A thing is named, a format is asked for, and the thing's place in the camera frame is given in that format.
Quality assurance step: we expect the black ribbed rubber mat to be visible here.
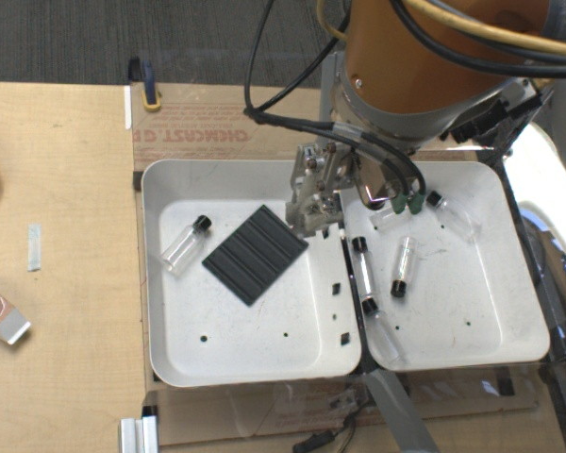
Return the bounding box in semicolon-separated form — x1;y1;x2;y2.
201;204;310;308

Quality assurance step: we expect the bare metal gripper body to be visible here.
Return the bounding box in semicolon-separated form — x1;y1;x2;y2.
332;107;417;208

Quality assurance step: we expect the black block with thin wires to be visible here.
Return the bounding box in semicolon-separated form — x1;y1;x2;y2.
291;430;337;453

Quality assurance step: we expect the brown cardboard board red print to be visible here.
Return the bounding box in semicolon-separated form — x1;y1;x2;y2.
131;81;540;445

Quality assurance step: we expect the white plastic tray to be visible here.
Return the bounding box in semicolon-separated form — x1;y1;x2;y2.
140;158;363;389
341;159;552;374

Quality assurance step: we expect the brown and white carton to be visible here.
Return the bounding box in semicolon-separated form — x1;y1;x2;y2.
0;279;32;346

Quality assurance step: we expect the clear bottle with black cap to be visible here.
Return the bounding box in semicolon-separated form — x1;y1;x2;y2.
159;214;213;278
389;235;420;299
360;296;408;366
369;205;403;231
424;190;483;243
351;236;381;302

